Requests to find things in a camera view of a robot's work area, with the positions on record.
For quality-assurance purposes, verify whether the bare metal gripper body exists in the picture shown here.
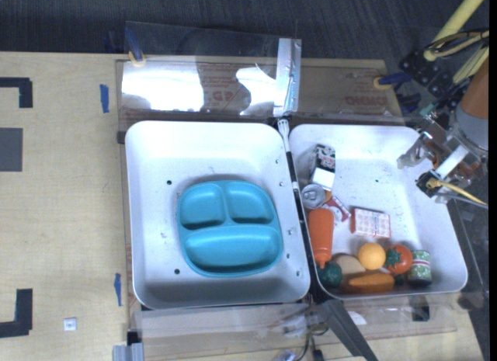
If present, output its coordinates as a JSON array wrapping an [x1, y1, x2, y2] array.
[[419, 113, 488, 182]]

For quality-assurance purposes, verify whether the white plastic tray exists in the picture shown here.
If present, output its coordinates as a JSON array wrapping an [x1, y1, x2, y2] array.
[[124, 120, 312, 311], [288, 123, 469, 300]]

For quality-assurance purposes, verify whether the orange and white carton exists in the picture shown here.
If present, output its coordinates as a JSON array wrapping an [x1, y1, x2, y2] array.
[[349, 207, 392, 240]]

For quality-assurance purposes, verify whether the black and white carton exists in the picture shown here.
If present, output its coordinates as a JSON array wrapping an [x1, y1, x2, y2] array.
[[310, 144, 337, 192]]

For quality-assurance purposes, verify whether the red and white packet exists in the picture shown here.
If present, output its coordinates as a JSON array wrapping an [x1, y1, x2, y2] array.
[[321, 195, 353, 223]]

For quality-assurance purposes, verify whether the red tomato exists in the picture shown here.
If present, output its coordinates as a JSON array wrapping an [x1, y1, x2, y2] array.
[[384, 243, 414, 276]]

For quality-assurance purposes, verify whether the silver can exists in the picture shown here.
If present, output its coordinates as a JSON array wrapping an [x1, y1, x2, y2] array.
[[301, 183, 327, 210]]

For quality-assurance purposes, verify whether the yellow orange ball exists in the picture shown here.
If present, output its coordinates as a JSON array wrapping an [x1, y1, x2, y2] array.
[[357, 242, 388, 271]]

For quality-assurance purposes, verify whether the green patterned can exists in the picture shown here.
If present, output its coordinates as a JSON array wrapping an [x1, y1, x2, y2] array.
[[406, 249, 433, 287]]

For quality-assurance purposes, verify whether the orange squeeze bottle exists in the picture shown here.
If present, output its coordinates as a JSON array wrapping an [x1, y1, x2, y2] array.
[[308, 207, 335, 269]]

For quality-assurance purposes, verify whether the beige bread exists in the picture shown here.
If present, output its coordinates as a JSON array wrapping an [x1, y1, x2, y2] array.
[[332, 252, 367, 277]]

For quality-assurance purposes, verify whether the orange bread loaf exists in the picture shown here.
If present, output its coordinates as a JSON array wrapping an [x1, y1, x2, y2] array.
[[341, 272, 396, 295]]

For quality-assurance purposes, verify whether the dark green round vegetable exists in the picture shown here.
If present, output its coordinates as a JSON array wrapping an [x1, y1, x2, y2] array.
[[317, 261, 344, 289]]

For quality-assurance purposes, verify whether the blue divided plate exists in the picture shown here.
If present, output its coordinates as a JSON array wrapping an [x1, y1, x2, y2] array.
[[176, 180, 284, 279]]

